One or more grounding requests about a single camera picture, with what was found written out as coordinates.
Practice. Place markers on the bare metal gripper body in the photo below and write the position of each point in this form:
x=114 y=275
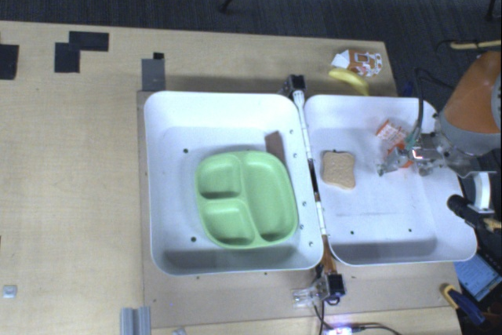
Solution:
x=433 y=153

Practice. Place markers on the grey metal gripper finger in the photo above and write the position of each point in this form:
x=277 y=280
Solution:
x=386 y=166
x=425 y=169

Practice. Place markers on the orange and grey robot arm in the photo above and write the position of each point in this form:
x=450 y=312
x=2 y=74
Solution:
x=474 y=106

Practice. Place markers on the orange and white packet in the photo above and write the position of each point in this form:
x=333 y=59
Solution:
x=390 y=133

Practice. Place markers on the tan bread slice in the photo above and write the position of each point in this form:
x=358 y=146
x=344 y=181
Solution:
x=339 y=170

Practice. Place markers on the white plastic tray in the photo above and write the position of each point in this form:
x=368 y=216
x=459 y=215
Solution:
x=392 y=223
x=172 y=184

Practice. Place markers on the thin black and white rod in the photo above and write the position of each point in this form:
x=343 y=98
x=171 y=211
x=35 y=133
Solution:
x=306 y=137

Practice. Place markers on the yellow banana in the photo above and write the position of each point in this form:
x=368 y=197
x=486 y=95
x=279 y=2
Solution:
x=349 y=77

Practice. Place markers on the orange and white carton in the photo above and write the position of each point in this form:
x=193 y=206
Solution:
x=362 y=62

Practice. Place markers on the green divided plate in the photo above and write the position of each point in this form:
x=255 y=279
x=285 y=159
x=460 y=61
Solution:
x=251 y=200

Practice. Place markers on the black cylinder on white bracket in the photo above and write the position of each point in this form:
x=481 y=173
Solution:
x=466 y=208

